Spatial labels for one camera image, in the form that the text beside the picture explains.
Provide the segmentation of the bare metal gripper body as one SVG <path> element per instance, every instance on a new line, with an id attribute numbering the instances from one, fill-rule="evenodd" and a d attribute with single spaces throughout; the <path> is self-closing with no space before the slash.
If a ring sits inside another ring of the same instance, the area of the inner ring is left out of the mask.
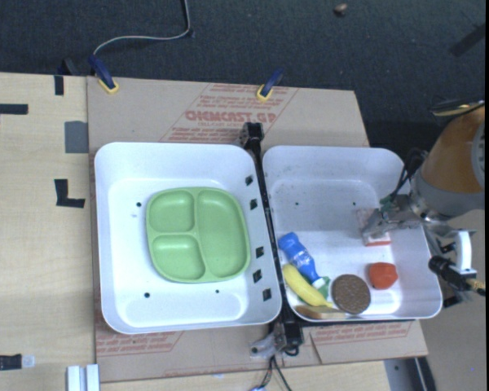
<path id="1" fill-rule="evenodd" d="M 381 213 L 385 221 L 398 222 L 398 229 L 438 225 L 447 220 L 418 195 L 388 195 L 381 200 Z"/>

